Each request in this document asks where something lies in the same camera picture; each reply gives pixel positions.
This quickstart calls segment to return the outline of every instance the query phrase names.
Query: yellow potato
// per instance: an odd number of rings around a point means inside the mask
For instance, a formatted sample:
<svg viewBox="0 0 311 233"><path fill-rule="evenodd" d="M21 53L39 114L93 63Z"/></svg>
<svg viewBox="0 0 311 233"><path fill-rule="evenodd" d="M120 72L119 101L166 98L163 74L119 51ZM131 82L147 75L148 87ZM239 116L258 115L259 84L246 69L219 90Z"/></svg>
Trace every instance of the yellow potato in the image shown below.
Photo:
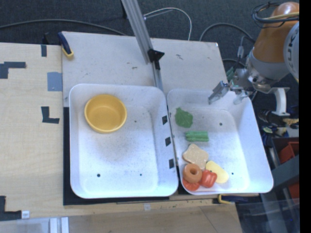
<svg viewBox="0 0 311 233"><path fill-rule="evenodd" d="M205 169L217 174L216 183L225 183L229 179L228 173L213 161L207 162Z"/></svg>

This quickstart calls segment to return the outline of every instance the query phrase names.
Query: yellow bowl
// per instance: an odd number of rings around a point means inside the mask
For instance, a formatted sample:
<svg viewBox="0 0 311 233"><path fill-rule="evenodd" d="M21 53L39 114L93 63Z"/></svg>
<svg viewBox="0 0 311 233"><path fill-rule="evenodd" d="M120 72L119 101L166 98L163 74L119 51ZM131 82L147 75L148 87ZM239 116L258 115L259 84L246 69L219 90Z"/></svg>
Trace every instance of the yellow bowl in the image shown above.
<svg viewBox="0 0 311 233"><path fill-rule="evenodd" d="M127 110L120 99L110 94L100 94L86 103L84 116L89 126L96 132L111 133L124 125Z"/></svg>

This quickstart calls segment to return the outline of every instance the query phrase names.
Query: green vegetable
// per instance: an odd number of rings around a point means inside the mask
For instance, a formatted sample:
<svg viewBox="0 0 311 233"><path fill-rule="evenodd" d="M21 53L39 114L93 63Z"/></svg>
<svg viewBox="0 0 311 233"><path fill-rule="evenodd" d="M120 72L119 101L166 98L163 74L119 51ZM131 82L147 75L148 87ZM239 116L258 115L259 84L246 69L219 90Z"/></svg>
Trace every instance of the green vegetable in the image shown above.
<svg viewBox="0 0 311 233"><path fill-rule="evenodd" d="M186 132L186 140L189 142L208 142L209 137L207 131L188 131Z"/></svg>
<svg viewBox="0 0 311 233"><path fill-rule="evenodd" d="M175 114L175 122L178 126L184 128L190 128L193 123L193 115L187 111L183 111L181 108L177 108Z"/></svg>

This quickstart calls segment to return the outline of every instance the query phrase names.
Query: yellow food item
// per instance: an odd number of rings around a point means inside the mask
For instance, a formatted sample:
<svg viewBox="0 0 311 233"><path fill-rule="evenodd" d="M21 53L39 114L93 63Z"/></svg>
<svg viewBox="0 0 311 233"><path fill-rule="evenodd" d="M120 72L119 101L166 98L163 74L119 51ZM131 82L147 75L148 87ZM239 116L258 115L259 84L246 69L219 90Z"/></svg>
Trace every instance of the yellow food item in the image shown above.
<svg viewBox="0 0 311 233"><path fill-rule="evenodd" d="M208 160L208 153L194 143L189 145L188 149L182 156L185 161L197 164L202 170L205 169L206 161Z"/></svg>
<svg viewBox="0 0 311 233"><path fill-rule="evenodd" d="M205 169L217 174L216 183L225 183L229 179L228 173L213 161L207 162Z"/></svg>

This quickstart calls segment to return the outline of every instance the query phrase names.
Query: tomato slice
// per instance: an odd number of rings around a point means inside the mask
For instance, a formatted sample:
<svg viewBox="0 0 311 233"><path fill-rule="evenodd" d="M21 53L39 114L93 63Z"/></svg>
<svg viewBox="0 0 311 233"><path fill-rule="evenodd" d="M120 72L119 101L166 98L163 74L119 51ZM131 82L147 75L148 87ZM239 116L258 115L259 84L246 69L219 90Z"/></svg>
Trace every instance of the tomato slice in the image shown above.
<svg viewBox="0 0 311 233"><path fill-rule="evenodd" d="M215 184L216 179L217 179L216 173L213 173L209 170L204 170L202 172L202 178L199 184L204 187L211 188Z"/></svg>
<svg viewBox="0 0 311 233"><path fill-rule="evenodd" d="M200 187L200 184L197 182L197 183L189 183L188 181L186 181L184 178L183 178L183 185L184 187L191 191L191 192L194 192L196 191L197 189L199 189Z"/></svg>

